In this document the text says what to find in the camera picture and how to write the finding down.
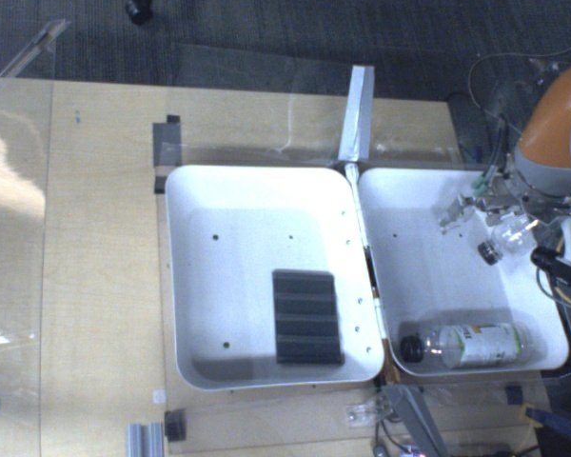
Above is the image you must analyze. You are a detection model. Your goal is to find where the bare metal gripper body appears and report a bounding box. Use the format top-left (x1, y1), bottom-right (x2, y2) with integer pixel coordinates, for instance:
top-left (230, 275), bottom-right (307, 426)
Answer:
top-left (473, 178), bottom-right (553, 229)

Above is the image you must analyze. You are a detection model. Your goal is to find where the small clear bottle black cap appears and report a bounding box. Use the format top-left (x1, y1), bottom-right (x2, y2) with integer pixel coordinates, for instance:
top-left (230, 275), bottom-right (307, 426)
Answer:
top-left (477, 216), bottom-right (538, 267)

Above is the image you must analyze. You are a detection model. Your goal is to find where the white plastic tray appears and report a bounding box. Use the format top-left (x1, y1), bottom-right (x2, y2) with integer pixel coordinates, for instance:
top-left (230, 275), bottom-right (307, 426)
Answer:
top-left (164, 164), bottom-right (386, 392)
top-left (357, 166), bottom-right (571, 379)

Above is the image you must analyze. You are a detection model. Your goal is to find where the thin black and white rod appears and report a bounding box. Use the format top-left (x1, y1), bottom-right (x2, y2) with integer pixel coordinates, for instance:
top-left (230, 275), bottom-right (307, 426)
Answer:
top-left (344, 161), bottom-right (388, 348)

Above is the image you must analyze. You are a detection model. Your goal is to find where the clear bottle with green label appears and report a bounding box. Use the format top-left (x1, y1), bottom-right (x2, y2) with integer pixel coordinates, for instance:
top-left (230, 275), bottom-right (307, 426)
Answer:
top-left (399, 321), bottom-right (530, 370)

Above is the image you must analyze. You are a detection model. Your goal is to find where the dark grey ribbed foam block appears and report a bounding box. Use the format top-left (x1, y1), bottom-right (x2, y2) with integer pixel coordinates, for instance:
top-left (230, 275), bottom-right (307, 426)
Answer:
top-left (271, 268), bottom-right (346, 367)

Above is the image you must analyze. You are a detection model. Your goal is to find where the black cylinder on white bracket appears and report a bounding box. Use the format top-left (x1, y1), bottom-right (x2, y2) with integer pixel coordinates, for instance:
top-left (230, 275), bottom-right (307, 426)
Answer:
top-left (530, 216), bottom-right (571, 288)

